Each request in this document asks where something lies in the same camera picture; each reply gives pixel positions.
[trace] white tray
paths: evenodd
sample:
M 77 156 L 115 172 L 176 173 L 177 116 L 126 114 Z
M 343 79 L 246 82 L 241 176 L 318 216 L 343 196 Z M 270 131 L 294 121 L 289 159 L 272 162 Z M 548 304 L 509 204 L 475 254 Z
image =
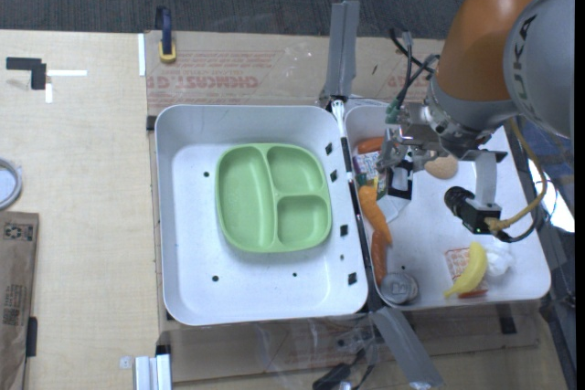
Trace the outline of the white tray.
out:
M 359 141 L 384 134 L 386 106 L 358 106 L 346 114 L 346 131 L 350 148 L 355 151 Z M 508 152 L 497 165 L 495 202 L 502 207 L 502 218 L 515 215 L 527 205 L 527 200 L 517 174 L 514 158 L 504 129 L 498 130 L 485 148 Z M 488 291 L 484 296 L 448 299 L 443 292 L 451 287 L 444 253 L 453 248 L 468 248 L 472 240 L 489 246 L 495 242 L 490 235 L 472 235 L 443 202 L 445 192 L 459 185 L 472 192 L 475 189 L 473 163 L 459 162 L 457 174 L 450 180 L 437 179 L 426 171 L 415 173 L 412 201 L 390 224 L 393 247 L 388 250 L 388 270 L 405 271 L 419 283 L 419 297 L 404 310 L 418 310 L 463 306 L 487 302 L 536 300 L 547 294 L 550 288 L 550 270 L 540 245 L 537 232 L 526 239 L 510 244 L 515 262 L 499 279 L 487 279 Z M 506 232 L 515 237 L 530 226 L 530 215 L 512 225 Z M 368 240 L 372 228 L 366 222 Z
M 163 293 L 175 319 L 211 325 L 338 316 L 363 307 L 366 273 L 333 115 L 315 106 L 178 105 L 158 116 L 155 138 Z M 323 244 L 258 254 L 224 238 L 216 164 L 231 146 L 251 142 L 296 144 L 321 162 L 333 217 Z

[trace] banana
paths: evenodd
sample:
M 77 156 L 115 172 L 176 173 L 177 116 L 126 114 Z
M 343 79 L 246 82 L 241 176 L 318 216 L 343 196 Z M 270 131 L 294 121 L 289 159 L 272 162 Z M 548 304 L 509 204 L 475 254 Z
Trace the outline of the banana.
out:
M 469 262 L 455 283 L 443 294 L 448 298 L 454 293 L 463 294 L 477 287 L 487 270 L 487 254 L 484 247 L 477 241 L 469 246 Z

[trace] green plate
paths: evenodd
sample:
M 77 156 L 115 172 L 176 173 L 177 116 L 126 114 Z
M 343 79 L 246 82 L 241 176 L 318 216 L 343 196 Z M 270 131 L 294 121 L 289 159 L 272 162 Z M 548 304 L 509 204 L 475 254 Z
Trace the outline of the green plate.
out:
M 331 230 L 323 168 L 304 148 L 280 143 L 234 146 L 216 171 L 224 236 L 249 252 L 291 252 L 322 243 Z

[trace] silver lid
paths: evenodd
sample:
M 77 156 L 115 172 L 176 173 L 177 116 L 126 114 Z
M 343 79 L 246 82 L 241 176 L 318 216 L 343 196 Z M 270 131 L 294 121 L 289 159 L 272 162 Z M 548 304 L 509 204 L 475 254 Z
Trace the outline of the silver lid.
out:
M 403 271 L 389 272 L 380 284 L 382 297 L 393 304 L 404 304 L 419 295 L 419 284 Z

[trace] carrot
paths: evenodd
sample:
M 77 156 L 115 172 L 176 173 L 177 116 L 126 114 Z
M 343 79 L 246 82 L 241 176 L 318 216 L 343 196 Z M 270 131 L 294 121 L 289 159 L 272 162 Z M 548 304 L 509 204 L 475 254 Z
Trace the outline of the carrot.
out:
M 386 217 L 378 206 L 377 190 L 370 185 L 362 185 L 357 191 L 357 197 L 359 198 L 359 205 L 367 221 L 369 221 L 375 230 L 381 231 L 387 242 L 392 244 L 392 235 L 386 223 Z
M 359 154 L 379 152 L 382 149 L 384 137 L 374 137 L 362 140 L 357 144 L 357 152 Z
M 374 267 L 374 278 L 376 278 L 376 284 L 380 286 L 382 284 L 382 280 L 386 276 L 387 266 L 386 266 L 386 248 L 388 247 L 388 242 L 386 240 L 386 236 L 382 231 L 374 231 L 372 234 L 372 242 L 370 244 L 370 254 L 372 256 L 372 267 Z
M 487 292 L 487 290 L 473 290 L 473 291 L 469 291 L 469 292 L 460 292 L 457 297 L 458 298 L 474 298 L 476 296 L 481 296 L 482 294 L 485 294 Z

